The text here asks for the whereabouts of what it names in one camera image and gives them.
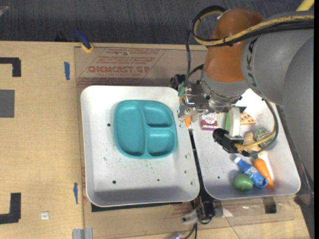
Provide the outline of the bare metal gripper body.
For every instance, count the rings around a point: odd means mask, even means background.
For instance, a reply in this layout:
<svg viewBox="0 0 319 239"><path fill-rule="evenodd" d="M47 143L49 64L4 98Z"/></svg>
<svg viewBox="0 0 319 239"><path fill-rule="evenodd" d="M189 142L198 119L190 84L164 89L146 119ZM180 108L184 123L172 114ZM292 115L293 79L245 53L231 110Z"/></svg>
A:
<svg viewBox="0 0 319 239"><path fill-rule="evenodd" d="M184 106L187 111L227 112L240 99L241 95L228 97L218 94L204 80L197 80L186 85Z"/></svg>

